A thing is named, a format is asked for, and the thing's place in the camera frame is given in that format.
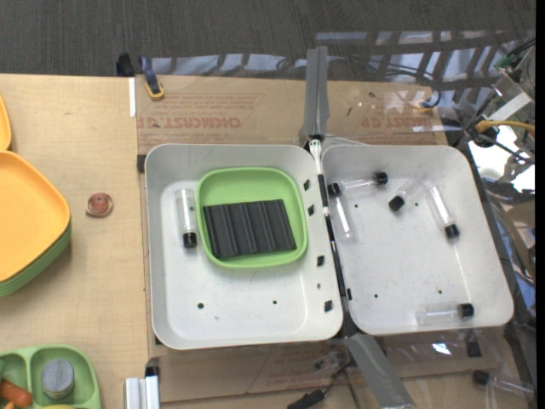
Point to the pink round doughnut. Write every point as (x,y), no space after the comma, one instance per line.
(100,204)

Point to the white plastic tray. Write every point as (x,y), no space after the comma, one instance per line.
(409,266)
(238,296)

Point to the clear vial with black cap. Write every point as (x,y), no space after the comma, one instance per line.
(440,314)
(442,211)
(359,183)
(344,217)
(185,211)
(397,203)
(481,377)

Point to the brown cardboard board red print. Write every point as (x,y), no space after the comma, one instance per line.
(238,117)

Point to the black ribbed rack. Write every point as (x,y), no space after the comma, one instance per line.
(249,228)

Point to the green divided plate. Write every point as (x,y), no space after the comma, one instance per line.
(87,377)

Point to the grey cylinder can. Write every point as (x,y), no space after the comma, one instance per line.
(58,377)

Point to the thin black and white rod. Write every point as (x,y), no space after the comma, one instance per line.
(325,203)

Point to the yellow plate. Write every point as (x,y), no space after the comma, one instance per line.
(3,126)
(25,215)

